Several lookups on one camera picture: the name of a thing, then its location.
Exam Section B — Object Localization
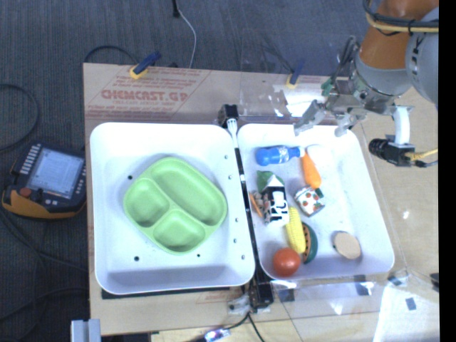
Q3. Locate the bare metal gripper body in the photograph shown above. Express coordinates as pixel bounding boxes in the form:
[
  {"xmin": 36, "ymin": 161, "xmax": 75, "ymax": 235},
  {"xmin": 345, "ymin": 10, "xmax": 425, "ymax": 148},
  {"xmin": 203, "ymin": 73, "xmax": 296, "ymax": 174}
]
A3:
[{"xmin": 323, "ymin": 77, "xmax": 395, "ymax": 120}]

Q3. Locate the blue and white bottle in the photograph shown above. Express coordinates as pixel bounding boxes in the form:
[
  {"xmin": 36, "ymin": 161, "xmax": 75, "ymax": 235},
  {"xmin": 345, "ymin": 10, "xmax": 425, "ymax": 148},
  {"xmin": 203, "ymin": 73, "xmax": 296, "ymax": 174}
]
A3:
[{"xmin": 255, "ymin": 145, "xmax": 306, "ymax": 167}]

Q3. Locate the orange carrot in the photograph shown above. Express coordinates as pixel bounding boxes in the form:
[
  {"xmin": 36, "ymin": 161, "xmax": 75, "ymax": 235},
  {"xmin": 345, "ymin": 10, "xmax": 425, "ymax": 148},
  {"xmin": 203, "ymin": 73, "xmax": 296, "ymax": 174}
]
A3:
[{"xmin": 301, "ymin": 152, "xmax": 323, "ymax": 190}]

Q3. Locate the green leafy toy vegetable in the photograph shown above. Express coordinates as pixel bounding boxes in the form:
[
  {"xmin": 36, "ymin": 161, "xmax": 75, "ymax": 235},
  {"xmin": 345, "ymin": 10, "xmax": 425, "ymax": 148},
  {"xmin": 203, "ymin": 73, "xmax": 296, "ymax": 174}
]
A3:
[{"xmin": 256, "ymin": 170, "xmax": 285, "ymax": 194}]

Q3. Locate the white plastic tray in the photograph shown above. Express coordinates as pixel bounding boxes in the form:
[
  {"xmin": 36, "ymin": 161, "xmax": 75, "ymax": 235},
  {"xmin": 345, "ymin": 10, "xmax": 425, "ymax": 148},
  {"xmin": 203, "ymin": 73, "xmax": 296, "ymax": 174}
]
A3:
[
  {"xmin": 89, "ymin": 121, "xmax": 256, "ymax": 296},
  {"xmin": 237, "ymin": 123, "xmax": 395, "ymax": 281}
]

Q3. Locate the white jar with strawberry print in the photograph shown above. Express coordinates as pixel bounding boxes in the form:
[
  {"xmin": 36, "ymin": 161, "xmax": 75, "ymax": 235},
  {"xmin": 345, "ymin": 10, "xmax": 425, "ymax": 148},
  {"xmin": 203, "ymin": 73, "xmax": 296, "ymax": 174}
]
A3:
[{"xmin": 294, "ymin": 185, "xmax": 326, "ymax": 217}]

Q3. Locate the black and white milk carton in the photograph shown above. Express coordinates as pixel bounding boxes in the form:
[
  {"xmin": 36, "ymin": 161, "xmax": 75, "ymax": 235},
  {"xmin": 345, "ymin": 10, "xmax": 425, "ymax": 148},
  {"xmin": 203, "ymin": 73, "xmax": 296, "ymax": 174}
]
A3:
[{"xmin": 261, "ymin": 175, "xmax": 290, "ymax": 224}]

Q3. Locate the orange and brown pizza slice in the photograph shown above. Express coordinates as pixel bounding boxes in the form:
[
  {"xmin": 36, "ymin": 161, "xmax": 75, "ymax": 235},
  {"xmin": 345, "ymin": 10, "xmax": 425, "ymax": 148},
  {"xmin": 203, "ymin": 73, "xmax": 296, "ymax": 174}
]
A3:
[{"xmin": 249, "ymin": 190, "xmax": 266, "ymax": 219}]

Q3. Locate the yellow corn cob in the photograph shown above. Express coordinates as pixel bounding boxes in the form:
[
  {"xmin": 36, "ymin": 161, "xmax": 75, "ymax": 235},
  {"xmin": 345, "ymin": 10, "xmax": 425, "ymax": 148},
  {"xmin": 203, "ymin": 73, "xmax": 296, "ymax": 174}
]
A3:
[{"xmin": 285, "ymin": 207, "xmax": 307, "ymax": 254}]

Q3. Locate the tan round biscuit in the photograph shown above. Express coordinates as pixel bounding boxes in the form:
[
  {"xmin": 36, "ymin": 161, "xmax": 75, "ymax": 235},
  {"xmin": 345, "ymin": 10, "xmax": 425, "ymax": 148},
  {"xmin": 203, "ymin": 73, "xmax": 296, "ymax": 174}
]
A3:
[{"xmin": 331, "ymin": 230, "xmax": 362, "ymax": 260}]

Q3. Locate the watermelon slice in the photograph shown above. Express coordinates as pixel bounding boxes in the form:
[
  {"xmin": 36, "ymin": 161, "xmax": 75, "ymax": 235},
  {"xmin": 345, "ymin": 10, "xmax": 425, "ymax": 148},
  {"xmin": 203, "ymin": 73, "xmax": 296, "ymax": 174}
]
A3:
[{"xmin": 301, "ymin": 222, "xmax": 319, "ymax": 265}]

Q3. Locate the red tomato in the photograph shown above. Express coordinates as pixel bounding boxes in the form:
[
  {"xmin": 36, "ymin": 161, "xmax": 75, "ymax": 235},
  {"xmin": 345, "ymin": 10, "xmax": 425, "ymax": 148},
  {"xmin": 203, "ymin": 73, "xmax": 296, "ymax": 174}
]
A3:
[{"xmin": 272, "ymin": 247, "xmax": 301, "ymax": 278}]

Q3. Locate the brown cardboard board red print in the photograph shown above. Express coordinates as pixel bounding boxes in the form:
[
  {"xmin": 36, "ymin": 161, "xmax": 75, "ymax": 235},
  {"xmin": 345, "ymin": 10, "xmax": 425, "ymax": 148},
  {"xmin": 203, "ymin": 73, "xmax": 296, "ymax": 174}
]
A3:
[{"xmin": 82, "ymin": 62, "xmax": 388, "ymax": 337}]

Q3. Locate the green divided plate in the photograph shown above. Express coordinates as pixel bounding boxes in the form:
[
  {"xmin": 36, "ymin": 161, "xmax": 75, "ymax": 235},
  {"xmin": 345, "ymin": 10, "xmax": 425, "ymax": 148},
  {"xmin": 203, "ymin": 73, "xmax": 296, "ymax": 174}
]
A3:
[{"xmin": 123, "ymin": 156, "xmax": 229, "ymax": 256}]

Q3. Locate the black cylinder on white bracket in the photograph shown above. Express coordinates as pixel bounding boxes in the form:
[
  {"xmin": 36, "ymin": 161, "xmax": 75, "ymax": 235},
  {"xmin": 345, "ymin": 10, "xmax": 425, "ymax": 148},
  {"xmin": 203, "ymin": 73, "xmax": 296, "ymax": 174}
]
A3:
[{"xmin": 368, "ymin": 105, "xmax": 416, "ymax": 167}]

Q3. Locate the black block with thin wires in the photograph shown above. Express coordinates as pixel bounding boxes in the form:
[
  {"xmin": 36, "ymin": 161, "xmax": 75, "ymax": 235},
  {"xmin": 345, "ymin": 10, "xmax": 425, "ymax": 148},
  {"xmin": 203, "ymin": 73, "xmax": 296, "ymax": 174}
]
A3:
[
  {"xmin": 248, "ymin": 278, "xmax": 275, "ymax": 314},
  {"xmin": 217, "ymin": 104, "xmax": 239, "ymax": 128}
]

